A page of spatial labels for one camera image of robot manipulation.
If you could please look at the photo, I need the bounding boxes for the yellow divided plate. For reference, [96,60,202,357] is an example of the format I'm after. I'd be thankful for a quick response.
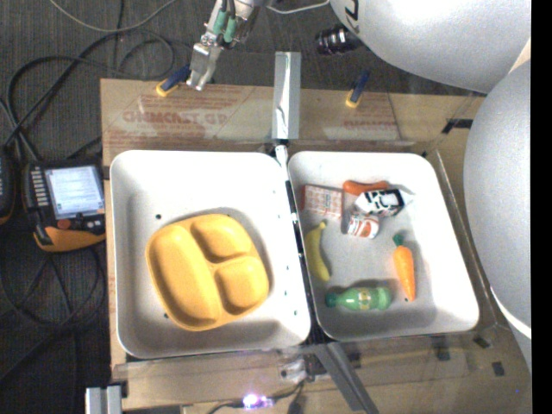
[145,212,272,333]

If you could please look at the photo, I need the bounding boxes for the black cylinder on white bracket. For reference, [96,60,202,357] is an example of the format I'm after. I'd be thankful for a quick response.
[316,22,361,56]

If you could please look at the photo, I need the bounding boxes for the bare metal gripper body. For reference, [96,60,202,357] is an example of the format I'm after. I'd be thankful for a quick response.
[201,0,304,52]

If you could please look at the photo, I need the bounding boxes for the orange sausage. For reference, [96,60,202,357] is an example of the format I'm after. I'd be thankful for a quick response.
[342,179,391,198]

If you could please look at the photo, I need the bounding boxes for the thin black and white rod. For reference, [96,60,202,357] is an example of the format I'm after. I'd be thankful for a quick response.
[274,143,318,347]

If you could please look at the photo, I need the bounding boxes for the black and white carton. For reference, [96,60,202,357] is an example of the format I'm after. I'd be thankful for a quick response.
[353,187,417,219]

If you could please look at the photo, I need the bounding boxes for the white and orange can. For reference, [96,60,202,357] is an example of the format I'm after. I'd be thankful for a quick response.
[345,213,381,240]

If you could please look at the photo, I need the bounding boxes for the yellow banana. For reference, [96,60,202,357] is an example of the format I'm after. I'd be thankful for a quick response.
[304,220,332,283]

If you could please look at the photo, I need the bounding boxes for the orange carrot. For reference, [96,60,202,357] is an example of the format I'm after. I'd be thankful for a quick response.
[391,233,417,304]

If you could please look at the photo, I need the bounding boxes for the brown cardboard board red print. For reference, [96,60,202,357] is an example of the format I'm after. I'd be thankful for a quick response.
[99,78,521,411]

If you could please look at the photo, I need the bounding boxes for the orange and white carton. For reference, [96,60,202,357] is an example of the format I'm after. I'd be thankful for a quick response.
[303,184,345,221]

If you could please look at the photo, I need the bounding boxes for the white plastic tray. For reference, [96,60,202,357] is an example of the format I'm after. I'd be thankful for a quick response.
[286,150,481,342]
[109,149,312,360]

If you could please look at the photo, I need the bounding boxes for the green bottle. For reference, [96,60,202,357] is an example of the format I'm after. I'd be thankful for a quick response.
[324,285,393,315]

